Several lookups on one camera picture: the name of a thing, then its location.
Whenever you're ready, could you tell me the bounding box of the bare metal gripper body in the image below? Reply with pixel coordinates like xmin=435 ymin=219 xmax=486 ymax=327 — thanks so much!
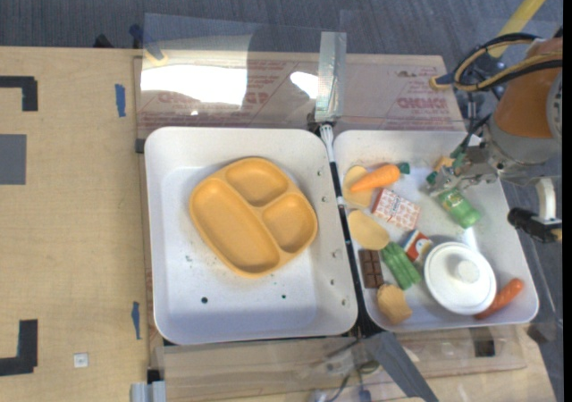
xmin=441 ymin=143 xmax=563 ymax=189

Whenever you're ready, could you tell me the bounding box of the small red and white carton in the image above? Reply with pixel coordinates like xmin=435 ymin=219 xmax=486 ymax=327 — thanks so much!
xmin=403 ymin=230 xmax=433 ymax=264

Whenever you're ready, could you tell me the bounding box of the tan bread piece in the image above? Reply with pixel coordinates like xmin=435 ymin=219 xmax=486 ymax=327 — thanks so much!
xmin=376 ymin=282 xmax=413 ymax=326

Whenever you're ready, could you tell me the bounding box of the orange and white carton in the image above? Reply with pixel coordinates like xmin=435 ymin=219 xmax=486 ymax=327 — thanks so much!
xmin=371 ymin=188 xmax=422 ymax=231

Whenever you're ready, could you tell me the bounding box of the white plastic tray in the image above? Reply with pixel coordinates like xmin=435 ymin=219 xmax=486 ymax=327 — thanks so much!
xmin=332 ymin=130 xmax=540 ymax=333
xmin=143 ymin=126 xmax=359 ymax=346

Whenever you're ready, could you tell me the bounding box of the brown cardboard board red print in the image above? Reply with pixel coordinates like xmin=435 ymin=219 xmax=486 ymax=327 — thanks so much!
xmin=133 ymin=54 xmax=529 ymax=377

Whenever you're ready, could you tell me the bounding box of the orange carrot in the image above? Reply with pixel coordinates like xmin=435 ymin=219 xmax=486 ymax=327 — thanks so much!
xmin=349 ymin=162 xmax=411 ymax=194

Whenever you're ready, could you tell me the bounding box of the orange divided plate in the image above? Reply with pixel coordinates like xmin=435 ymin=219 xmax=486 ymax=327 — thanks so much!
xmin=189 ymin=156 xmax=319 ymax=280

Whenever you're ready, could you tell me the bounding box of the brown chocolate bar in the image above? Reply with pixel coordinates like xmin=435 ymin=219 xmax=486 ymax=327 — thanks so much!
xmin=357 ymin=248 xmax=385 ymax=289

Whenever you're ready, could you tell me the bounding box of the white bowl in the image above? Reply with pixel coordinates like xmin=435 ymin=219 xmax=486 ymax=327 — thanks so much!
xmin=423 ymin=241 xmax=498 ymax=316

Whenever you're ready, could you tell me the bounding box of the orange sausage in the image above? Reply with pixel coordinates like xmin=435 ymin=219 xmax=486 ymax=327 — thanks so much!
xmin=474 ymin=278 xmax=525 ymax=321

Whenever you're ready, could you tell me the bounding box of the thin black and white rod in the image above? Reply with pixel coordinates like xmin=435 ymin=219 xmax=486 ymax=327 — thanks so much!
xmin=319 ymin=121 xmax=364 ymax=335

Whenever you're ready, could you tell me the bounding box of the green bottle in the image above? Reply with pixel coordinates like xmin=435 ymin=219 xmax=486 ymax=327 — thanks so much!
xmin=437 ymin=188 xmax=483 ymax=230

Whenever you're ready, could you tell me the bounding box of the tan potato chip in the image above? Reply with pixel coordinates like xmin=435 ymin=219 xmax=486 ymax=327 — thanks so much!
xmin=342 ymin=164 xmax=374 ymax=208
xmin=347 ymin=209 xmax=391 ymax=251

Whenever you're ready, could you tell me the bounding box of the green asparagus bunch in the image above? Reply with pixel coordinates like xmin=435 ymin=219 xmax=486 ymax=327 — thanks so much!
xmin=380 ymin=241 xmax=423 ymax=291

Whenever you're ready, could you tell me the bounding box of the black cylinder on white bracket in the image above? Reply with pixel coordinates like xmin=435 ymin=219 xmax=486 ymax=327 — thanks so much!
xmin=507 ymin=176 xmax=564 ymax=244

